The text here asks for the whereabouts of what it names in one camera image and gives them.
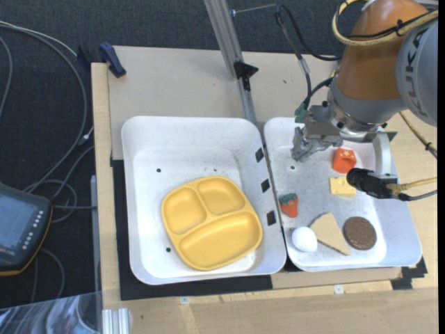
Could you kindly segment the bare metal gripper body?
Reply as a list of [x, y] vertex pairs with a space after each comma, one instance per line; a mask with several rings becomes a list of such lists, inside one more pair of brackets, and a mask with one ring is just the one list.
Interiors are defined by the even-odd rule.
[[307, 147], [340, 146], [344, 141], [362, 142], [369, 132], [375, 132], [380, 126], [361, 121], [333, 103], [312, 106], [304, 124], [302, 142]]

